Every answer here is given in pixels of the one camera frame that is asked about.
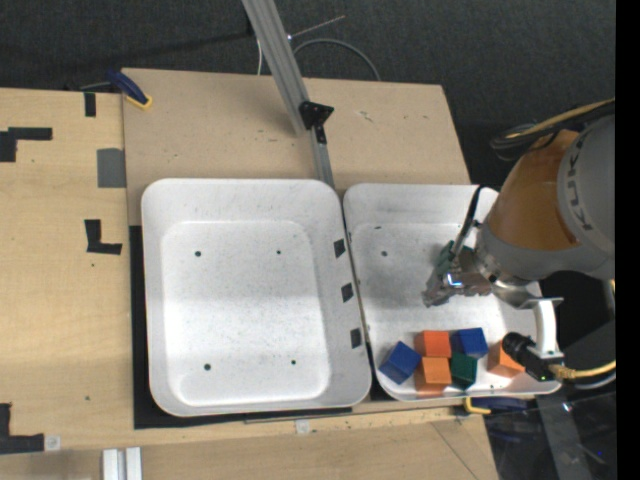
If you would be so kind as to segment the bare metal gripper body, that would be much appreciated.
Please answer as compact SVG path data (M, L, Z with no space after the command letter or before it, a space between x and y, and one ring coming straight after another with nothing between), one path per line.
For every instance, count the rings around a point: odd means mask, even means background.
M478 270L472 253L460 253L446 269L444 274L446 273L450 273L455 282L455 295L488 296L493 291L493 283Z

